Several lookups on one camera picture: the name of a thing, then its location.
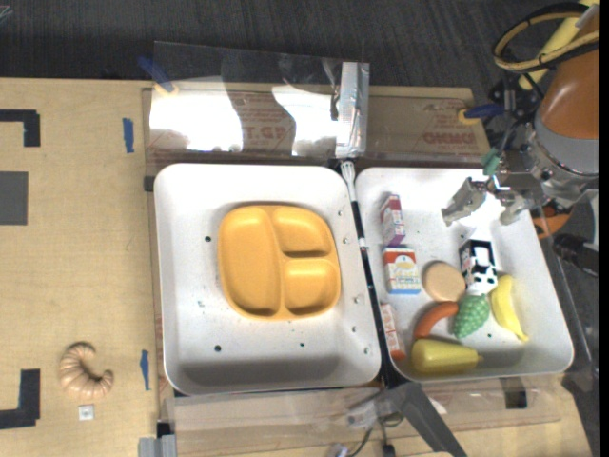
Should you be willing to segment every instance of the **white small square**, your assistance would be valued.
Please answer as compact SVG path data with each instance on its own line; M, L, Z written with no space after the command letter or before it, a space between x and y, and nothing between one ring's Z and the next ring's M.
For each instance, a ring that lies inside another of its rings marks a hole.
M95 418L95 405L81 405L78 407L78 419L83 422L85 420L93 420Z

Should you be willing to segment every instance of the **brown round disc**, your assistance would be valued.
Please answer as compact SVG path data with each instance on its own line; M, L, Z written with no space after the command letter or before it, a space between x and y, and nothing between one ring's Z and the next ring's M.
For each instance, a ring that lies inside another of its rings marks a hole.
M438 302L459 301L465 294L465 280L458 269L438 261L425 269L422 286Z

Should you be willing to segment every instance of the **wooden table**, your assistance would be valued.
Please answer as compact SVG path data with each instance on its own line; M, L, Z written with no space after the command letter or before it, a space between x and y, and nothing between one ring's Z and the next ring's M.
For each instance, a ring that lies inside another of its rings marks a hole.
M38 148L24 147L22 124L0 122L0 171L29 175L28 224L0 226L0 409L16 408L21 369L41 370L40 419L35 427L0 430L1 455L134 456L138 440L155 435L159 402L142 133L142 91L149 87L0 79L0 109L35 109L41 116ZM124 118L133 123L133 152L124 141ZM115 376L91 421L79 421L82 403L67 397L58 381L59 359L77 341L97 349L94 371L109 368ZM149 390L140 368L143 350ZM456 436L471 455L588 455L573 399L561 388L557 395L558 422ZM394 444L399 455L429 451L419 437ZM380 455L379 446L361 455Z

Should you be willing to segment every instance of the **dark background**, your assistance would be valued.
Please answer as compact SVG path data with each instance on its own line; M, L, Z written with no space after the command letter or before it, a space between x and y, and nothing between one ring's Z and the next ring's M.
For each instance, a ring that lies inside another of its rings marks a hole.
M529 12L564 1L577 0L0 0L14 11L0 27L0 76L147 78L137 57L168 41L364 60L372 85L468 87L482 104L501 79L494 41ZM535 55L555 26L528 31L514 49ZM567 231L591 238L591 225L590 209L580 208ZM580 328L596 324L598 360L598 282L569 265L550 269L564 269ZM596 449L599 394L581 391L583 381L576 374L571 387Z

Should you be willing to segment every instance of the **yellow divided plate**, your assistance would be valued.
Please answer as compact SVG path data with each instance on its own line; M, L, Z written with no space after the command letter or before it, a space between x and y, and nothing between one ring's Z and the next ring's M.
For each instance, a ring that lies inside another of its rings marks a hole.
M226 299L244 316L293 320L331 309L341 294L334 238L297 207L240 207L222 220L218 267Z

